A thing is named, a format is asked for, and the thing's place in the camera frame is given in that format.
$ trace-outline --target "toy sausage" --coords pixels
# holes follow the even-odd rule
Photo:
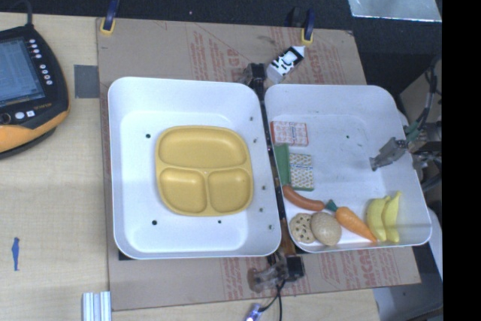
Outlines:
[[[283,185],[283,195],[289,202],[306,210],[321,211],[325,207],[324,202],[306,198],[289,185]]]

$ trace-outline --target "blue tape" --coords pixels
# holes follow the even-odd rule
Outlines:
[[[12,255],[14,258],[14,270],[18,271],[18,255],[20,254],[20,239],[18,237],[14,238],[14,244],[12,245]]]

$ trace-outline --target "blue clamp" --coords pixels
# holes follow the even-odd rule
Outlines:
[[[308,46],[313,42],[313,30],[314,30],[314,10],[309,8],[306,13],[304,21],[301,20],[301,9],[294,7],[284,20],[285,27],[302,27],[301,42],[305,46]]]
[[[100,23],[100,32],[106,35],[112,35],[115,28],[115,16],[119,10],[120,0],[110,0],[107,9],[107,16],[102,18]]]
[[[309,8],[306,15],[306,20],[304,21],[304,28],[301,32],[301,41],[304,45],[308,46],[313,42],[314,39],[314,10]]]

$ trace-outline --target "cardboard sheet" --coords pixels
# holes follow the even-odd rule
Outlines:
[[[236,81],[251,62],[269,63],[300,44],[301,29],[209,23],[118,19],[111,36],[98,31],[101,131],[107,211],[107,250],[113,310],[133,310],[248,298],[251,268],[268,267],[266,258],[123,258],[113,239],[107,91],[120,77]],[[365,84],[353,36],[316,29],[304,61],[286,83]],[[365,289],[420,282],[410,247],[303,254],[306,275],[287,284],[283,295]]]

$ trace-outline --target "toy carrot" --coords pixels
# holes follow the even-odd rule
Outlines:
[[[337,207],[332,199],[325,206],[326,209],[334,211],[336,220],[347,230],[367,238],[369,241],[377,242],[376,237],[372,231],[368,228],[368,225],[364,223],[351,209],[346,206]]]

